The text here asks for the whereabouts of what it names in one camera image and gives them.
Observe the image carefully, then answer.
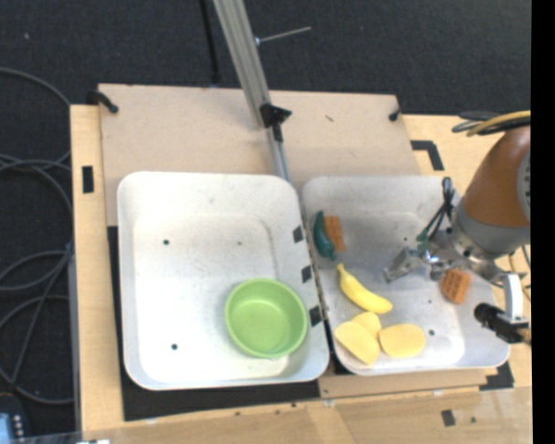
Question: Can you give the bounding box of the yellow potato slice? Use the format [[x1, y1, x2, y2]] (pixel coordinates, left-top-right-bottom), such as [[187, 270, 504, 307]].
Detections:
[[333, 320, 382, 366], [378, 322, 427, 360], [351, 310, 383, 338]]

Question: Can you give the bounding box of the green bowl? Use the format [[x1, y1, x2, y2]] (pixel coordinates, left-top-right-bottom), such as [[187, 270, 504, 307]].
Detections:
[[224, 277, 310, 361]]

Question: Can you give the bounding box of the brown cardboard board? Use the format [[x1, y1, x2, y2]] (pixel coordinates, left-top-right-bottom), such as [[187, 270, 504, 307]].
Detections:
[[96, 82, 492, 400]]

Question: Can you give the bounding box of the white plastic tray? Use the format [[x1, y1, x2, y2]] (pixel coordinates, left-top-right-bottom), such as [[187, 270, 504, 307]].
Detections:
[[116, 169, 331, 392], [301, 174, 512, 377]]

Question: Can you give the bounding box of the black cylinder on white bracket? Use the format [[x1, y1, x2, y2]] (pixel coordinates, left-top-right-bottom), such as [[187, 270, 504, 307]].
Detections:
[[473, 272, 531, 344]]

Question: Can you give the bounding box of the yellow banana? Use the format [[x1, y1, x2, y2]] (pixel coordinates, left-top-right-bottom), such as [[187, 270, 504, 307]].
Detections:
[[335, 262, 395, 315]]

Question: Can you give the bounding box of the thin black and white rod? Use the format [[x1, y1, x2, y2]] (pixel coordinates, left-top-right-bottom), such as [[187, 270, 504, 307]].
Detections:
[[296, 186, 338, 370]]

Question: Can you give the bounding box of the orange toy waffle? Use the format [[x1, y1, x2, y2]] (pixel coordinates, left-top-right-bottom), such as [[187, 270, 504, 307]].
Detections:
[[323, 215, 348, 254], [439, 267, 473, 305]]

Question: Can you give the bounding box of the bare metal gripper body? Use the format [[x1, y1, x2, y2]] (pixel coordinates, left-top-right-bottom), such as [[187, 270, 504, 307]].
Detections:
[[417, 231, 515, 287]]

